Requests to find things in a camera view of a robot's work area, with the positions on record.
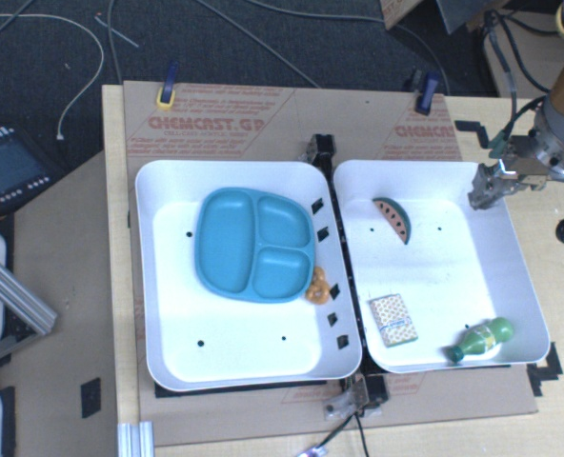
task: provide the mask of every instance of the green bottle toy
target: green bottle toy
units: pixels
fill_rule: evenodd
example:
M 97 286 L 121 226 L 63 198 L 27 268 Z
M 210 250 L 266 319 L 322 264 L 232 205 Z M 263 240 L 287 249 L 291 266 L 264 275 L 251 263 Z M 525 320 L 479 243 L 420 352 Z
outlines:
M 458 363 L 465 355 L 484 354 L 501 342 L 513 337 L 514 328 L 506 318 L 497 317 L 484 325 L 471 328 L 462 342 L 448 351 L 449 358 Z

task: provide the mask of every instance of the black clip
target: black clip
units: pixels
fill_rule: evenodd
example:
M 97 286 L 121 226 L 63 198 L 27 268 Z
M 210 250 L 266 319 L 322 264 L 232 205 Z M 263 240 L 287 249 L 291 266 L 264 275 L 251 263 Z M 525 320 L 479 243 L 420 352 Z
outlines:
M 473 122 L 471 120 L 456 120 L 455 128 L 460 132 L 476 132 L 476 138 L 479 140 L 479 146 L 482 149 L 487 149 L 490 146 L 490 137 L 488 137 L 488 132 L 485 127 L 481 125 L 481 122 Z
M 317 133 L 312 136 L 306 151 L 308 162 L 322 170 L 327 181 L 332 180 L 332 157 L 336 153 L 334 136 Z

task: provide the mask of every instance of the black cable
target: black cable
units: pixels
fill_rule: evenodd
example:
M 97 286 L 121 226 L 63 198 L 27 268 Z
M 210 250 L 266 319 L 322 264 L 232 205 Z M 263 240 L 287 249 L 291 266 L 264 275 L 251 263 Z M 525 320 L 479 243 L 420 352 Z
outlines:
M 521 72 L 523 73 L 523 75 L 526 77 L 526 79 L 532 83 L 532 85 L 536 88 L 538 88 L 540 91 L 543 91 L 545 93 L 548 93 L 550 90 L 544 86 L 542 86 L 540 83 L 538 83 L 530 74 L 530 72 L 527 70 L 527 68 L 525 67 L 525 65 L 523 64 L 523 59 L 521 58 L 521 53 L 519 52 L 519 48 L 517 47 L 517 43 L 514 40 L 513 37 L 513 33 L 511 32 L 511 29 L 509 29 L 509 25 L 506 23 L 505 19 L 503 18 L 502 15 L 500 15 L 500 13 L 497 10 L 489 10 L 489 12 L 492 15 L 495 15 L 498 23 L 500 24 L 500 26 L 502 27 L 502 29 L 504 30 L 504 33 L 507 35 L 507 39 L 509 40 L 509 44 L 511 45 L 511 50 L 513 51 L 513 55 L 515 58 L 515 61 L 517 62 L 517 65 L 519 66 L 519 69 L 521 70 Z
M 538 105 L 540 105 L 544 101 L 544 99 L 545 99 L 545 95 L 538 96 L 534 100 L 531 100 L 526 105 L 521 107 L 521 109 L 511 118 L 509 123 L 502 130 L 503 131 L 502 137 L 505 141 L 508 141 L 509 137 L 511 137 L 511 134 L 513 133 L 514 123 L 519 119 L 519 117 L 521 117 L 521 115 L 523 115 L 526 111 L 536 109 Z
M 478 28 L 474 34 L 471 34 L 471 53 L 475 56 L 476 75 L 479 82 L 483 84 L 488 96 L 497 96 L 492 69 L 485 51 L 486 38 L 487 35 L 483 27 Z
M 205 2 L 204 0 L 193 0 L 194 2 L 200 4 L 201 6 L 205 7 L 206 9 L 212 11 L 213 13 L 215 13 L 217 16 L 219 16 L 220 18 L 222 18 L 223 20 L 225 20 L 226 22 L 228 22 L 229 24 L 233 25 L 236 29 L 240 30 L 241 32 L 243 32 L 245 35 L 247 35 L 248 37 L 250 37 L 253 41 L 255 41 L 257 44 L 259 44 L 260 46 L 262 46 L 263 48 L 265 48 L 266 50 L 268 50 L 269 52 L 271 52 L 275 57 L 277 57 L 279 60 L 281 60 L 285 65 L 287 65 L 289 68 L 291 68 L 292 70 L 294 70 L 297 74 L 299 74 L 303 79 L 305 79 L 308 83 L 310 83 L 312 86 L 314 86 L 315 88 L 320 88 L 320 86 L 314 82 L 307 74 L 305 74 L 303 71 L 301 71 L 300 69 L 298 69 L 295 65 L 293 65 L 290 61 L 288 61 L 285 57 L 283 57 L 279 52 L 277 52 L 276 50 L 274 50 L 271 46 L 267 45 L 265 42 L 263 42 L 261 39 L 259 39 L 256 35 L 254 35 L 253 33 L 251 33 L 249 30 L 247 30 L 246 28 L 242 27 L 241 25 L 239 25 L 237 22 L 235 22 L 233 19 L 231 19 L 228 15 L 226 15 L 225 13 L 221 12 L 220 10 L 216 9 L 215 7 L 213 7 L 212 5 L 208 4 L 207 2 Z M 111 54 L 112 54 L 112 62 L 114 63 L 114 68 L 115 68 L 115 72 L 117 75 L 117 81 L 119 84 L 123 83 L 123 78 L 122 78 L 122 74 L 121 74 L 121 69 L 119 67 L 119 59 L 117 57 L 117 52 L 114 46 L 114 40 L 112 38 L 112 23 L 111 23 L 111 19 L 112 19 L 112 10 L 114 8 L 114 4 L 116 3 L 116 0 L 110 0 L 109 2 L 109 9 L 107 12 L 107 25 L 109 26 L 108 32 L 109 32 L 109 45 L 111 46 Z
M 11 14 L 9 13 L 0 13 L 0 18 L 9 18 L 10 16 Z M 66 116 L 68 115 L 68 112 L 72 108 L 72 106 L 79 100 L 79 98 L 81 98 L 81 96 L 83 96 L 83 94 L 91 87 L 91 85 L 93 85 L 93 83 L 95 83 L 95 80 L 98 79 L 98 77 L 100 76 L 102 68 L 104 67 L 104 48 L 102 47 L 102 44 L 100 43 L 99 39 L 95 36 L 95 34 L 91 30 L 69 18 L 62 17 L 60 15 L 51 15 L 47 13 L 23 13 L 17 15 L 17 18 L 51 19 L 55 21 L 66 22 L 67 24 L 71 24 L 79 28 L 83 32 L 86 32 L 88 36 L 93 40 L 95 45 L 98 47 L 98 50 L 100 51 L 100 64 L 98 65 L 98 69 L 96 73 L 91 77 L 90 81 L 82 89 L 80 89 L 80 91 L 76 95 L 74 95 L 74 98 L 72 98 L 72 100 L 68 102 L 68 104 L 64 107 L 64 110 L 62 111 L 60 118 L 58 119 L 56 139 L 58 141 L 63 141 L 64 134 L 62 133 L 62 124 L 66 119 Z
M 0 26 L 0 32 L 2 32 L 4 29 L 6 29 L 17 18 L 17 16 L 19 14 L 21 14 L 25 9 L 27 9 L 35 1 L 36 0 L 27 0 L 24 4 L 22 4 L 20 6 L 20 8 Z M 292 70 L 294 70 L 295 72 L 300 74 L 304 79 L 311 82 L 311 84 L 313 86 L 317 87 L 317 84 L 315 84 L 314 81 L 311 80 L 307 75 L 305 75 L 303 72 L 298 70 L 294 65 L 292 65 L 289 61 L 287 61 L 285 58 L 283 58 L 279 53 L 274 51 L 271 47 L 269 47 L 267 44 L 262 42 L 256 36 L 251 34 L 249 31 L 245 30 L 244 28 L 241 28 L 241 26 L 239 26 L 239 24 L 232 21 L 232 19 L 230 17 L 224 15 L 222 12 L 219 12 L 215 8 L 209 7 L 208 4 L 205 3 L 203 0 L 194 0 L 194 1 L 196 1 L 200 5 L 205 5 L 207 8 L 209 8 L 211 11 L 215 12 L 221 18 L 224 18 L 227 22 L 234 25 L 237 29 L 246 33 L 252 40 L 254 40 L 259 45 L 263 46 L 265 49 L 272 52 L 273 55 L 275 55 L 278 59 L 281 59 L 284 64 L 286 64 Z M 374 18 L 374 17 L 367 17 L 367 16 L 360 16 L 360 15 L 331 15 L 331 14 L 310 13 L 310 12 L 303 12 L 303 11 L 297 11 L 297 10 L 280 9 L 279 7 L 275 7 L 273 5 L 269 5 L 269 4 L 266 4 L 266 3 L 263 3 L 263 2 L 259 2 L 257 0 L 243 0 L 243 1 L 250 3 L 252 5 L 256 5 L 258 7 L 263 8 L 263 9 L 272 10 L 272 11 L 276 11 L 276 12 L 280 12 L 280 13 L 284 13 L 284 14 L 288 14 L 288 15 L 297 16 L 297 17 L 305 17 L 305 18 L 321 19 L 321 20 L 372 22 L 372 23 L 376 23 L 376 24 L 380 24 L 380 25 L 384 24 L 384 20 L 382 18 Z M 425 48 L 425 50 L 432 57 L 432 59 L 434 60 L 436 65 L 439 67 L 439 71 L 441 72 L 441 76 L 443 77 L 443 81 L 445 83 L 446 93 L 449 94 L 450 93 L 450 86 L 449 86 L 449 80 L 447 78 L 447 74 L 446 74 L 443 66 L 441 65 L 440 61 L 436 57 L 436 54 L 434 53 L 434 51 L 417 34 L 412 32 L 411 30 L 408 30 L 408 29 L 406 29 L 406 28 L 404 28 L 403 26 L 400 26 L 400 25 L 395 26 L 395 28 L 408 33 L 409 35 L 411 35 L 415 40 L 417 40 Z M 109 30 L 109 38 L 110 39 L 111 39 L 111 34 L 112 34 L 112 30 Z M 118 63 L 118 59 L 116 58 L 116 51 L 113 52 L 113 61 L 116 61 Z
M 336 429 L 334 429 L 331 433 L 329 433 L 325 439 L 320 442 L 317 447 L 323 447 L 325 446 L 328 442 L 330 442 L 333 438 L 335 438 L 340 432 L 341 430 L 343 430 L 348 423 L 352 420 L 352 418 L 354 417 L 356 413 L 352 413 L 348 418 L 346 418 L 343 423 L 341 425 L 339 425 L 339 427 L 337 427 Z
M 534 34 L 537 35 L 542 35 L 545 37 L 555 37 L 557 36 L 557 30 L 544 30 L 544 29 L 538 29 L 534 26 L 531 26 L 529 24 L 526 24 L 525 22 L 523 22 L 522 20 L 519 20 L 515 17 L 513 17 L 510 13 L 505 13 L 502 15 L 502 18 L 504 20 L 508 20 L 509 22 L 513 22 L 514 24 L 518 25 L 520 28 L 527 30 L 528 32 L 532 32 Z
M 365 452 L 365 457 L 369 457 L 369 450 L 367 449 L 367 439 L 365 438 L 365 430 L 362 427 L 362 423 L 360 423 L 360 417 L 358 413 L 354 414 L 356 418 L 356 423 L 358 424 L 358 430 L 360 431 L 360 440 L 362 442 L 362 449 Z
M 517 88 L 514 82 L 513 73 L 511 72 L 511 67 L 507 62 L 504 53 L 498 45 L 498 38 L 495 33 L 494 28 L 494 11 L 486 11 L 484 15 L 485 19 L 485 36 L 489 37 L 490 43 L 492 44 L 493 52 L 502 67 L 504 76 L 507 79 L 507 86 L 509 87 L 509 92 L 511 93 L 511 121 L 513 121 L 515 114 L 517 113 Z

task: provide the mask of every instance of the blue divided plate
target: blue divided plate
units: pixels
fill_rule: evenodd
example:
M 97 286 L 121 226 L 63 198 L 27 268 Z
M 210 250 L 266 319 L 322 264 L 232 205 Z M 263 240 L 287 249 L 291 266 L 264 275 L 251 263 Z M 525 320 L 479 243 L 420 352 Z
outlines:
M 289 198 L 223 188 L 202 205 L 195 268 L 216 294 L 260 303 L 294 300 L 312 280 L 314 252 L 312 220 Z

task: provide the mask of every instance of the watermelon slice toy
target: watermelon slice toy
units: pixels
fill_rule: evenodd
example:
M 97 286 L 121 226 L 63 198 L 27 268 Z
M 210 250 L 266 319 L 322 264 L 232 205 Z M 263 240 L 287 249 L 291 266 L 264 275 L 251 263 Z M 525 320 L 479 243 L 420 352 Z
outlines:
M 390 198 L 373 198 L 373 203 L 400 237 L 405 245 L 409 242 L 412 225 L 407 212 Z

